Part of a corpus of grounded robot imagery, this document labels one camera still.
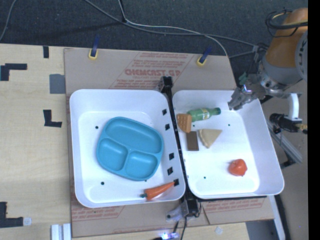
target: blue divided plate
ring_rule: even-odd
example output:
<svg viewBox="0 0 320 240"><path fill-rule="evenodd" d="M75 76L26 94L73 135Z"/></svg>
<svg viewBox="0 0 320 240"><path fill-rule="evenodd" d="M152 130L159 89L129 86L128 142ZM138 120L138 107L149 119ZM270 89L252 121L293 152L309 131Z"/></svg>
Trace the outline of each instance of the blue divided plate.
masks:
<svg viewBox="0 0 320 240"><path fill-rule="evenodd" d="M126 117L114 117L103 128L96 157L109 172L145 181L157 171L163 151L164 140L157 130Z"/></svg>

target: wooden table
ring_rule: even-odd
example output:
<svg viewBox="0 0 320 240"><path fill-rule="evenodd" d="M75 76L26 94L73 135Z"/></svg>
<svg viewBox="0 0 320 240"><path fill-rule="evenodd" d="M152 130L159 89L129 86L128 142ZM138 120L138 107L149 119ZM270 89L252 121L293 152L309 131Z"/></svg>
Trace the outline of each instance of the wooden table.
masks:
<svg viewBox="0 0 320 240"><path fill-rule="evenodd" d="M0 228L0 240L50 239L50 227L71 222L66 95L50 94L49 76L65 74L64 47L0 44L0 65L27 64L0 81L0 202L7 218L31 218L31 225ZM43 110L61 127L44 127ZM223 233L215 232L219 226ZM160 231L81 239L153 239ZM248 240L245 223L187 227L183 239Z"/></svg>

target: toy tomato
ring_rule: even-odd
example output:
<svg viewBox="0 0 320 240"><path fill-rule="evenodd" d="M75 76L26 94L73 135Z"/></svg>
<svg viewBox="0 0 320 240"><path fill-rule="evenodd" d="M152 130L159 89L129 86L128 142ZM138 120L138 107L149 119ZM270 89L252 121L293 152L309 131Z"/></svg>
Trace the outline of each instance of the toy tomato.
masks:
<svg viewBox="0 0 320 240"><path fill-rule="evenodd" d="M228 168L229 172L235 176L243 176L248 170L246 162L243 159L232 161Z"/></svg>

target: green bottle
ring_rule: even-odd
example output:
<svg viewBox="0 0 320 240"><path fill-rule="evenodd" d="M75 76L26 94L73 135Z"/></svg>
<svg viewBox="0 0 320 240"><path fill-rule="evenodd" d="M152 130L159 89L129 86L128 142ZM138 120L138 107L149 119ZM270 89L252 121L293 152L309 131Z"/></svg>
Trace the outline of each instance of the green bottle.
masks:
<svg viewBox="0 0 320 240"><path fill-rule="evenodd" d="M199 108L195 110L190 110L187 114L192 116L192 122L206 120L211 116L220 115L221 109L219 107L216 108Z"/></svg>

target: orange carrot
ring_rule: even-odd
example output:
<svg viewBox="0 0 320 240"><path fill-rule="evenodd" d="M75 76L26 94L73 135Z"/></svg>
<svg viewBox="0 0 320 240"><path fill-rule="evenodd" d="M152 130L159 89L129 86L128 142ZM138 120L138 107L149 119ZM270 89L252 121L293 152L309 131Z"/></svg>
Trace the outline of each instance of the orange carrot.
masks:
<svg viewBox="0 0 320 240"><path fill-rule="evenodd" d="M147 200L151 200L152 198L155 198L156 196L160 195L161 193L171 188L174 184L175 182L172 181L170 183L167 183L161 186L147 188L144 190L144 194L142 194L141 197L146 198Z"/></svg>

